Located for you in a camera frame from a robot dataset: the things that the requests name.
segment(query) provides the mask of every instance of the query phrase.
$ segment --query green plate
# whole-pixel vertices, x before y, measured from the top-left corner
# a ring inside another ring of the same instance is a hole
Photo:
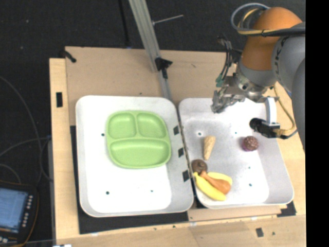
[[[158,167],[171,157],[166,123],[155,113],[116,112],[107,119],[105,132],[109,155],[120,167]]]

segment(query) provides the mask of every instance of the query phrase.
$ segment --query black clamp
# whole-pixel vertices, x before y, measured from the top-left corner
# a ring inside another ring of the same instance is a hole
[[[160,71],[160,70],[162,71],[162,76],[165,79],[168,79],[167,68],[171,64],[173,64],[173,62],[159,57],[159,58],[155,59],[155,64],[156,64],[156,68],[158,69],[158,71]]]

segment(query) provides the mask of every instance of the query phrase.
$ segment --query yellow banana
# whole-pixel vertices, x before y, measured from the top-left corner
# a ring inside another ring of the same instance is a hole
[[[222,173],[216,173],[216,172],[208,172],[208,176],[210,176],[213,179],[222,179],[230,183],[232,186],[232,178],[229,177],[228,175],[222,174]]]
[[[214,188],[210,183],[204,178],[200,177],[197,172],[193,173],[195,177],[196,186],[208,197],[213,200],[226,200],[224,193],[220,192],[218,189]]]

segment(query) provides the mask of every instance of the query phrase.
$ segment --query table surface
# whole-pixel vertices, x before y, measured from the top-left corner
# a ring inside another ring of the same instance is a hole
[[[143,49],[66,47],[66,50],[77,62],[68,59],[49,61],[56,239],[60,244],[76,242],[79,246],[87,246],[88,242],[96,241],[99,246],[106,246],[110,240],[116,246],[124,246],[129,240],[133,246],[160,243],[164,246],[173,243],[211,246],[210,242],[216,243],[219,239],[218,230],[222,232],[221,243],[225,242],[226,246],[237,240],[250,246],[275,246],[279,242],[284,242],[285,246],[306,244],[305,153],[298,134],[288,140],[278,140],[295,191],[295,216],[277,218],[285,205],[229,211],[193,206],[188,211],[189,222],[80,235],[69,129],[75,125],[75,103],[85,95],[159,97],[161,88],[158,75],[151,72]],[[212,98],[214,81],[224,65],[224,53],[162,50],[161,54],[164,59],[173,61],[168,68],[168,82],[176,106],[189,97]],[[60,107],[57,93],[62,93],[63,105]],[[291,100],[280,86],[278,93],[292,114]],[[266,94],[274,96],[273,91]],[[279,105],[278,122],[282,128],[290,127]],[[259,227],[264,232],[263,237],[258,237],[255,231]]]

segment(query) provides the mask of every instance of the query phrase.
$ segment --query white tray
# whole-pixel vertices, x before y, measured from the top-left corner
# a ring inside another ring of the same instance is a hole
[[[125,169],[109,157],[104,136],[107,118],[118,111],[148,111],[166,123],[172,147],[160,167]],[[76,105],[80,204],[93,217],[177,213],[193,203],[182,136],[173,103],[156,97],[84,96]]]
[[[265,138],[249,126],[255,117],[266,119],[265,104],[246,99],[219,114],[211,111],[211,104],[208,98],[190,98],[179,105],[189,161],[203,159],[203,139],[214,135],[216,143],[206,161],[208,171],[233,179],[226,201],[214,201],[196,188],[200,202],[212,209],[289,203],[294,190],[277,140]],[[256,151],[246,152],[241,148],[242,139],[248,135],[258,139],[260,145]]]

